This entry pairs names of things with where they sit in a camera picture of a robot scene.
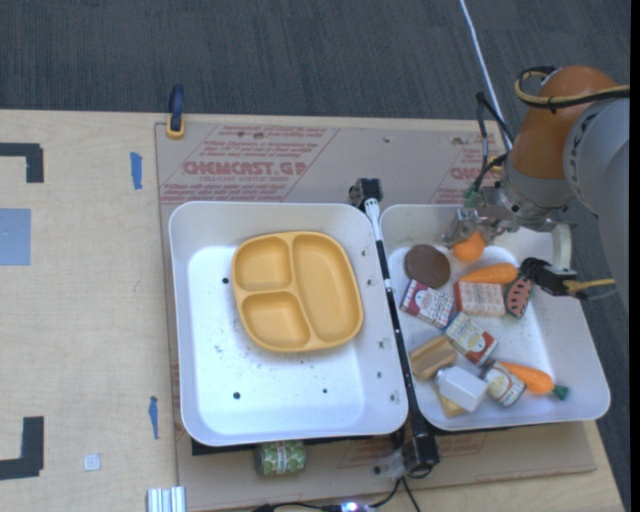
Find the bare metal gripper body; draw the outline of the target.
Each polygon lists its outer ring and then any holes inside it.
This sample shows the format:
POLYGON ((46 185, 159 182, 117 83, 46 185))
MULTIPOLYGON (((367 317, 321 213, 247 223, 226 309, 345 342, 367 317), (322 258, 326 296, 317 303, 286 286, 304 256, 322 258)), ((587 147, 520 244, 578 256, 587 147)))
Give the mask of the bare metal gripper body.
POLYGON ((496 182, 493 186, 472 184, 463 194, 465 212, 476 225, 499 222, 506 232, 527 228, 549 232, 556 226, 556 194, 541 182, 514 184, 496 182))

